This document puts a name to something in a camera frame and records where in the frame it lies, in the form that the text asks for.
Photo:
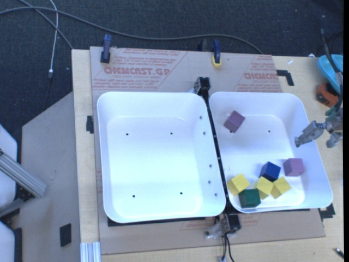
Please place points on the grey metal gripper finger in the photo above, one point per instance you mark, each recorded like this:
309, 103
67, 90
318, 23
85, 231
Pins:
334, 140
310, 134

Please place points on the green cube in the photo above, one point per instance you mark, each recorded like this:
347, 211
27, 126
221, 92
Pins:
249, 198

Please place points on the white plastic tray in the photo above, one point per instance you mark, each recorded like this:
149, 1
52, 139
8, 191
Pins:
155, 160
261, 146

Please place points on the light blue plate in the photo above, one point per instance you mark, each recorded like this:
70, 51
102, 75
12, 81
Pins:
330, 68

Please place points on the blue cube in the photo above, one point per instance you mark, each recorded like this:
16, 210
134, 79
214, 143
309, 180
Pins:
270, 170

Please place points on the thin black and white rod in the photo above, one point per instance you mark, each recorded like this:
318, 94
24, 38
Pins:
216, 140

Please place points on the brown cardboard board, red print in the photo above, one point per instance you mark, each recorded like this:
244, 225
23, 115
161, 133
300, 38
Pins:
152, 70

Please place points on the yellow cube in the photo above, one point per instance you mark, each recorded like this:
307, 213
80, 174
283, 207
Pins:
264, 187
281, 187
238, 184

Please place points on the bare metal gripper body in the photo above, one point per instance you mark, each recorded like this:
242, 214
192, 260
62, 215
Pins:
336, 123

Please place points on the purple cube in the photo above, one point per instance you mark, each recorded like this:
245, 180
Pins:
234, 121
294, 167

